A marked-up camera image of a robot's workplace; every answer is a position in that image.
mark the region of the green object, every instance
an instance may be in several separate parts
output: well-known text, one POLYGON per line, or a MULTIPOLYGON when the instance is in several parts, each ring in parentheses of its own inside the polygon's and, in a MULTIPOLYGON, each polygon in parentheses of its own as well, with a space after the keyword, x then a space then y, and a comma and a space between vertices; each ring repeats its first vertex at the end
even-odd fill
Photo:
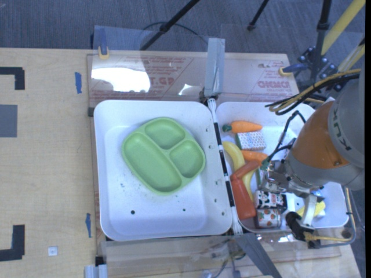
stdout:
POLYGON ((221 128, 223 129, 223 132, 228 132, 228 131, 232 130, 232 126, 231 125, 224 125, 221 128))
POLYGON ((124 139, 121 151, 136 177, 162 195, 191 182, 206 163, 196 140, 171 118, 156 118, 140 126, 124 139))

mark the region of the wooden table surface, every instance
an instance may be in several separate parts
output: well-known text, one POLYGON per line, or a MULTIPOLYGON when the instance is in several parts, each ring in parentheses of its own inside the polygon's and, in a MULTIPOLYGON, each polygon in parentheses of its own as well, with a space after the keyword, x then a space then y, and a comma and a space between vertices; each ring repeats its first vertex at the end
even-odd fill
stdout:
MULTIPOLYGON (((0 261, 0 277, 83 277, 84 267, 95 263, 89 54, 91 50, 0 49, 0 67, 22 67, 26 80, 25 90, 15 90, 14 76, 0 75, 0 105, 17 106, 17 137, 0 138, 0 250, 11 248, 13 225, 25 226, 25 254, 0 261), (81 93, 76 72, 82 78, 81 93), (57 247, 57 254, 49 256, 49 247, 57 247)), ((277 268, 284 277, 359 277, 350 246, 340 253, 280 262, 277 268)), ((261 275, 254 266, 242 273, 261 275)))

